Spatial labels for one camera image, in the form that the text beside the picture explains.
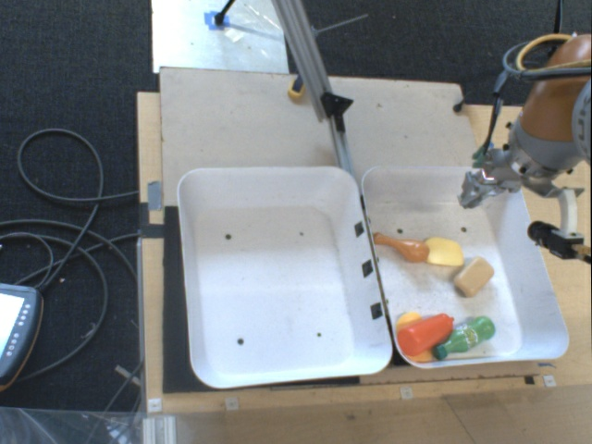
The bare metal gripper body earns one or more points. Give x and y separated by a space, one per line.
509 174

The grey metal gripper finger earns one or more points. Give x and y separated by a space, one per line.
467 194
488 191

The yellow cheese slice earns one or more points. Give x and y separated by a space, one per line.
445 252

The brown chicken drumstick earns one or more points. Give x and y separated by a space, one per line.
409 249

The beige bread loaf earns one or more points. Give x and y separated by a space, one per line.
473 276

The white plastic tray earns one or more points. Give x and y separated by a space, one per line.
273 285
435 294

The thin black rod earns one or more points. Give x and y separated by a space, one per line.
375 266

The yellow-orange round slice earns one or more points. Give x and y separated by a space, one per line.
407 318

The green bottle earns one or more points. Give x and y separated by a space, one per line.
464 338

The red-orange bottle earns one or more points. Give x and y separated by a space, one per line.
423 335

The pale wood board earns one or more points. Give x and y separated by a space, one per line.
240 118

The black cylinder on white bracket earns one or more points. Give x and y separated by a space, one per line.
553 238

